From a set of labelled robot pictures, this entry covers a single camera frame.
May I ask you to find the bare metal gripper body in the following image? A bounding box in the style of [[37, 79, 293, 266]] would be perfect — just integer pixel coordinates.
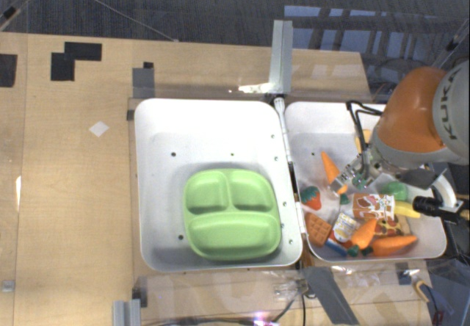
[[339, 151, 383, 189]]

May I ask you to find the small orange carrot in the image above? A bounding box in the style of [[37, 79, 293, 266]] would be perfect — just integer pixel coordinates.
[[320, 151, 350, 206]]

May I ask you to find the yellow rounded toy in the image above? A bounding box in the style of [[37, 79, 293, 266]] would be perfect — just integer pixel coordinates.
[[353, 128, 372, 153]]

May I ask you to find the red strawberry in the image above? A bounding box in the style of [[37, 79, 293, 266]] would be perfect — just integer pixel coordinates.
[[300, 186, 323, 211]]

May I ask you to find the orange and white carton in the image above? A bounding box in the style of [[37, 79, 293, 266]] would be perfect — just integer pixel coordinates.
[[352, 192, 396, 221]]

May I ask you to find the white and yellow cup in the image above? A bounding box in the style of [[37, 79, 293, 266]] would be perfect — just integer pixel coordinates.
[[332, 211, 358, 244]]

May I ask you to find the green rounded toy vegetable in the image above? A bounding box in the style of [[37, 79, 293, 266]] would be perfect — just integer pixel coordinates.
[[379, 181, 410, 203]]

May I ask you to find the brown waffle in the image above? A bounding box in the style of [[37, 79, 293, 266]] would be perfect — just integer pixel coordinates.
[[304, 211, 333, 248]]

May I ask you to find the medium orange carrot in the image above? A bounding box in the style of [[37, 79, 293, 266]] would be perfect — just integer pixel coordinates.
[[347, 218, 378, 258]]

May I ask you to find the white plastic tray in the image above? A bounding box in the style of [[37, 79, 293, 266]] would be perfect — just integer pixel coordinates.
[[133, 98, 304, 274], [284, 101, 449, 264]]

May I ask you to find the blue white red tube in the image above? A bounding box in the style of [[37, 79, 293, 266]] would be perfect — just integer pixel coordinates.
[[324, 230, 349, 258]]

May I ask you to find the yellow banana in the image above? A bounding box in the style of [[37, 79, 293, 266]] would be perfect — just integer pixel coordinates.
[[392, 200, 422, 220]]

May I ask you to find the pizza slice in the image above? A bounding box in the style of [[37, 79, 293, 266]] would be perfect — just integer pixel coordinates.
[[374, 214, 413, 239]]

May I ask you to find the thin black and white rod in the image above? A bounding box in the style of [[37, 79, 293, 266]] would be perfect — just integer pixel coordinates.
[[273, 96, 306, 234]]

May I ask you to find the large orange carrot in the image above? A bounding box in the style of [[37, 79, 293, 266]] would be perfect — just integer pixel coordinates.
[[361, 234, 419, 258]]

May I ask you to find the green divided plate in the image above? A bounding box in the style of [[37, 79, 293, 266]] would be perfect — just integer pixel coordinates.
[[182, 168, 283, 263]]

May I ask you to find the black cylinder on white bracket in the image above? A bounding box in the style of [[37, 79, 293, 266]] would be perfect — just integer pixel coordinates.
[[411, 173, 466, 223]]

